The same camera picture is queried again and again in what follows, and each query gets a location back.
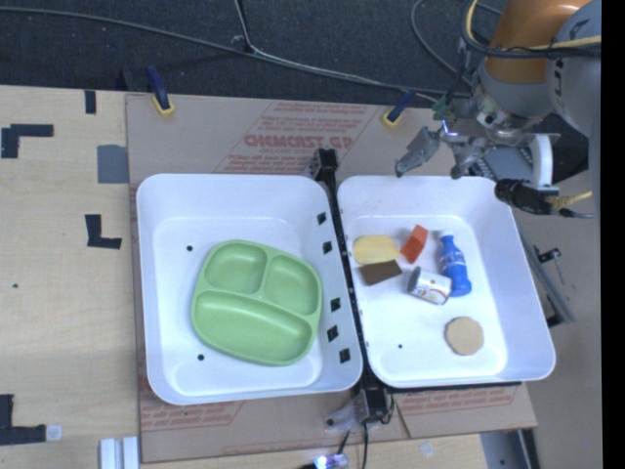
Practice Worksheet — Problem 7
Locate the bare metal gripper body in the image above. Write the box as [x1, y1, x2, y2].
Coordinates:
[437, 96, 532, 161]

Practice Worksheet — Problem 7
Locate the orange carton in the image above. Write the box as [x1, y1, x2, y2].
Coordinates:
[400, 224, 430, 265]

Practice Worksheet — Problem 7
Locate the blue bottle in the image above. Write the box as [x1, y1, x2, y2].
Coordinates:
[436, 230, 473, 298]

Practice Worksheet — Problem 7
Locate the yellow oval toy bread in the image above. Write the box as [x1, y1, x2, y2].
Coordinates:
[352, 234, 400, 266]

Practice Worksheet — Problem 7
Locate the brown rectangular toy slice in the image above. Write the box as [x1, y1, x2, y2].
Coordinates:
[359, 259, 403, 287]

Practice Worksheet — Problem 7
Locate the white can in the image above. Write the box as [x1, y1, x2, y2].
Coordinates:
[406, 266, 453, 306]

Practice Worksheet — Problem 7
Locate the thin black rod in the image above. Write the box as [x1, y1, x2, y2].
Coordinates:
[325, 173, 378, 396]

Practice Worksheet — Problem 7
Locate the white plastic tray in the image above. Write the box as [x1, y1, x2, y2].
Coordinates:
[336, 174, 557, 389]
[135, 172, 365, 406]

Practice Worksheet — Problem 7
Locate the tan round biscuit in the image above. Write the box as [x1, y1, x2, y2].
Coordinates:
[443, 316, 485, 357]

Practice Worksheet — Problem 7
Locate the brown cardboard board red print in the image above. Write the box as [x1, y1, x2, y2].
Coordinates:
[124, 93, 539, 464]

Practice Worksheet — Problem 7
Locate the green divided plate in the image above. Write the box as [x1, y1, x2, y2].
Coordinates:
[189, 238, 324, 367]

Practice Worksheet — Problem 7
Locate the black cylinder on white bracket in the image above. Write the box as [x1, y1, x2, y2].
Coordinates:
[493, 133, 563, 216]

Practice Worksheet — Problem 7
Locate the black block with thin wires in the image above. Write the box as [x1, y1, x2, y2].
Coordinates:
[324, 387, 396, 427]
[307, 148, 339, 183]

